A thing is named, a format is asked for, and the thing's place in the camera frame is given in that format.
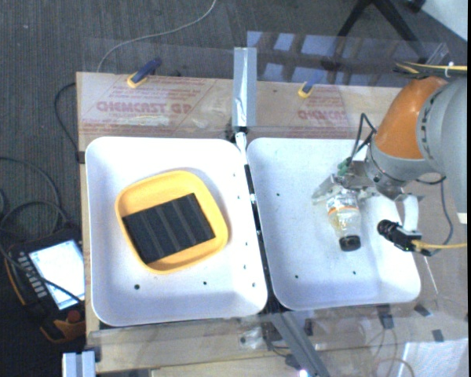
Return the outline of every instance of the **yellow and blue clamp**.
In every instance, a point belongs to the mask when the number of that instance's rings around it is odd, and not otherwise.
[[[159,68],[161,64],[162,60],[160,59],[160,57],[156,57],[154,60],[150,60],[140,70],[127,77],[127,85],[129,85],[131,88],[137,88],[141,84],[145,83],[147,81],[147,75],[153,75],[155,73],[155,70],[157,70],[157,68]]]

